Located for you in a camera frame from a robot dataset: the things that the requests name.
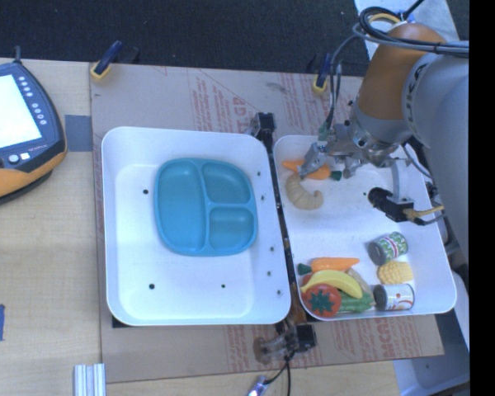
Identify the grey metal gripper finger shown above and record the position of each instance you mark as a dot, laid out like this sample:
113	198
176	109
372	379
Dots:
313	161
351	168

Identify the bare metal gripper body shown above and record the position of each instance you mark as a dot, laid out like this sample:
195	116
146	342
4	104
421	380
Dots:
369	149

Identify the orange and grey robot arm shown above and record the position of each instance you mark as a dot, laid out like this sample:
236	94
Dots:
396	76

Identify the orange toy carrot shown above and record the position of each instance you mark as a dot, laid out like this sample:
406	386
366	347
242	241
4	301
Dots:
334	263
290	165

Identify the beige toy croissant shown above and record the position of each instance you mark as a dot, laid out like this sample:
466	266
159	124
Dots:
301	198

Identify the thin black and white rod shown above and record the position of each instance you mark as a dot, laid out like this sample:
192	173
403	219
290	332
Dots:
281	217

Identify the white plastic tray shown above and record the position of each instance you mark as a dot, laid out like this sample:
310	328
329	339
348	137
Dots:
189	291
338	233

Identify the small can green label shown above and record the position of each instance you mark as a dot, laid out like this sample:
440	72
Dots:
389	248

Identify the beige toy bread stick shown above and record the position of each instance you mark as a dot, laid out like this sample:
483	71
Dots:
359	279

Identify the yellow banana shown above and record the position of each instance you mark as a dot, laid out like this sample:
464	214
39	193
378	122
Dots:
334	279

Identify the yellow toy corn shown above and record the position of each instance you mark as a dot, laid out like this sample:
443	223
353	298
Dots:
395	272

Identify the green toy pea pod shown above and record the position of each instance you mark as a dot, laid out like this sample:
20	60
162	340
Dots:
356	303

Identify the red toy tomato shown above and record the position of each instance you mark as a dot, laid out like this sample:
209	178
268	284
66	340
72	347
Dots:
321	301

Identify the small can white orange label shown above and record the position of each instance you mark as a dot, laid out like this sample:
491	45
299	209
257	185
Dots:
396	297

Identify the blue divided plate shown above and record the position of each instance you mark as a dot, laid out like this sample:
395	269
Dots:
181	204

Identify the brown cardboard board red print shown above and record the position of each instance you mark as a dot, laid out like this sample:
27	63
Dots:
169	97

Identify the black cylinder on white bracket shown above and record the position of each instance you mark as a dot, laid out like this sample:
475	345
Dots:
389	205

